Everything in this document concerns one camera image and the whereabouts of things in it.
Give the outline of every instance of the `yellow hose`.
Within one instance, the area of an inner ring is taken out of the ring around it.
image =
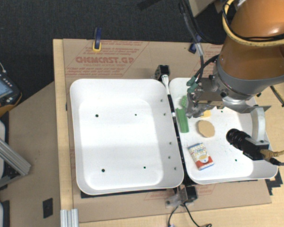
[[[228,6],[225,6],[225,14],[227,15],[228,9],[230,7],[230,5],[234,2],[235,0],[228,0],[226,2],[226,4],[228,4]],[[222,17],[222,23],[223,23],[223,28],[226,32],[226,34],[234,41],[243,44],[243,45],[249,45],[249,46],[257,46],[257,47],[264,47],[264,46],[276,46],[276,45],[282,45],[284,44],[284,39],[280,39],[277,41],[259,41],[259,42],[253,42],[253,41],[247,41],[244,39],[241,39],[239,37],[237,37],[236,35],[233,34],[233,32],[228,28],[228,25],[226,23],[226,20],[224,17]]]

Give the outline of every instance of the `dark floor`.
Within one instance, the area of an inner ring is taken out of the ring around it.
[[[53,81],[55,38],[92,38],[98,26],[102,39],[190,42],[179,1],[0,0],[0,61],[23,101]],[[220,18],[210,5],[197,21],[221,39]]]

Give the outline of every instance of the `wooden edge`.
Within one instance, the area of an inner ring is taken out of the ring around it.
[[[57,113],[60,205],[62,210],[71,210],[73,209],[71,158],[66,111],[66,86],[62,39],[53,40],[53,63]]]

